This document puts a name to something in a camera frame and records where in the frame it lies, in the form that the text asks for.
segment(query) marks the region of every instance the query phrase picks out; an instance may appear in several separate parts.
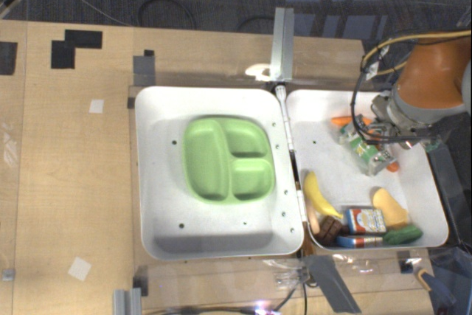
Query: white sticker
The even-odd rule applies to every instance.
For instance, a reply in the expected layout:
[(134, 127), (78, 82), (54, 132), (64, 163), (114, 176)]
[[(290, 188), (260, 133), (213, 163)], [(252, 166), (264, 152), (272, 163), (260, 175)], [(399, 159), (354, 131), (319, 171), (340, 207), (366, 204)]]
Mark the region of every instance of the white sticker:
[(90, 109), (88, 110), (89, 113), (96, 113), (100, 114), (103, 113), (103, 105), (105, 104), (104, 100), (92, 100), (90, 102)]
[(68, 273), (80, 281), (85, 281), (87, 278), (87, 274), (89, 274), (90, 272), (90, 268), (90, 263), (87, 263), (80, 257), (76, 257)]

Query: black fabric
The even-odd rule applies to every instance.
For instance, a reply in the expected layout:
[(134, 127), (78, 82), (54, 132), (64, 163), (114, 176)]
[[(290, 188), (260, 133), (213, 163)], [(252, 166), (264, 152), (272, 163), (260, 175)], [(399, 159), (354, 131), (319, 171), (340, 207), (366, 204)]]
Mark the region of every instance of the black fabric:
[(66, 41), (75, 47), (87, 49), (102, 49), (103, 33), (88, 30), (66, 30)]
[(17, 49), (17, 43), (0, 42), (0, 75), (13, 75), (15, 73)]
[(52, 69), (75, 69), (75, 46), (70, 41), (53, 41), (51, 48)]

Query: toothpaste tube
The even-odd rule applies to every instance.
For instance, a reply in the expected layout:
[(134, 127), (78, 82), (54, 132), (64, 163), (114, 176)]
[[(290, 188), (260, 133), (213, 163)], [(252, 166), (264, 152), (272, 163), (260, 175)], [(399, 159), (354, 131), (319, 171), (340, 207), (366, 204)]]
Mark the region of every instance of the toothpaste tube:
[(382, 245), (380, 236), (338, 236), (336, 243), (346, 248), (368, 248)]
[(386, 226), (379, 209), (348, 209), (346, 219), (349, 230), (354, 235), (384, 234)]

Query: wooden surface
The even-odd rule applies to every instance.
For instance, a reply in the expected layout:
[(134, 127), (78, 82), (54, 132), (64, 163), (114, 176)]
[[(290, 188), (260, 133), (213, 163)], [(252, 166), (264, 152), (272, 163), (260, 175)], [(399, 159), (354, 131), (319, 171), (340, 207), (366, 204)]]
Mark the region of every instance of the wooden surface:
[[(113, 290), (129, 289), (142, 263), (154, 263), (152, 285), (166, 282), (171, 294), (143, 299), (145, 308), (168, 304), (172, 296), (182, 304), (221, 301), (215, 296), (218, 286), (226, 289), (225, 301), (244, 300), (243, 293), (251, 289), (247, 274), (253, 269), (251, 264), (257, 263), (201, 262), (190, 269), (190, 264), (157, 263), (136, 252), (140, 244), (136, 246), (139, 236), (133, 237), (136, 209), (133, 217), (127, 99), (133, 84), (133, 56), (142, 55), (144, 49), (156, 54), (160, 84), (263, 86), (248, 79), (244, 71), (270, 62), (271, 36), (45, 23), (16, 26), (9, 21), (0, 28), (2, 41), (7, 41), (5, 33), (13, 38), (16, 29), (27, 31), (24, 113), (19, 106), (9, 116), (23, 122), (16, 231), (15, 215), (0, 207), (0, 238), (16, 233), (13, 314), (111, 314)], [(53, 70), (51, 40), (63, 40), (65, 29), (102, 30), (103, 48), (76, 49), (74, 70)], [(362, 53), (358, 41), (295, 38), (294, 77), (300, 83), (308, 78), (320, 88), (327, 83), (350, 88)], [(10, 94), (14, 80), (1, 79), (2, 95)], [(89, 113), (93, 99), (105, 101), (102, 114)], [(4, 217), (10, 219), (9, 231)], [(424, 252), (418, 254), (427, 263)], [(76, 257), (91, 264), (84, 281), (68, 274)], [(414, 277), (398, 274), (395, 254), (373, 257), (379, 258), (378, 276), (366, 277), (355, 274), (352, 267), (340, 266), (346, 269), (347, 285), (366, 314), (431, 313), (428, 295)], [(368, 258), (358, 255), (358, 261)], [(230, 270), (221, 271), (228, 266)], [(277, 301), (283, 298), (283, 291), (274, 290), (273, 274), (261, 271), (260, 276), (253, 273), (253, 286), (263, 287), (270, 281), (261, 295)], [(212, 276), (213, 272), (221, 274)], [(10, 315), (12, 308), (4, 303), (12, 291), (4, 287), (2, 283), (0, 314)], [(331, 314), (319, 289), (310, 294), (313, 311)], [(302, 312), (299, 293), (295, 297), (287, 304), (286, 314)], [(379, 312), (393, 304), (397, 312)]]

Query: white square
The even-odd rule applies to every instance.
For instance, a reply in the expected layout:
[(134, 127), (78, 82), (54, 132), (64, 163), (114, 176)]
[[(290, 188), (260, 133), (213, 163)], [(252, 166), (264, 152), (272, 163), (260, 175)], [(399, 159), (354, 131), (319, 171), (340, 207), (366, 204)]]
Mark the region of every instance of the white square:
[(89, 274), (91, 264), (87, 263), (85, 260), (82, 260), (80, 257), (76, 257), (72, 263), (68, 273), (77, 278), (80, 281), (85, 281), (87, 274)]
[(89, 113), (101, 114), (103, 113), (103, 105), (105, 104), (104, 100), (92, 100), (90, 102)]

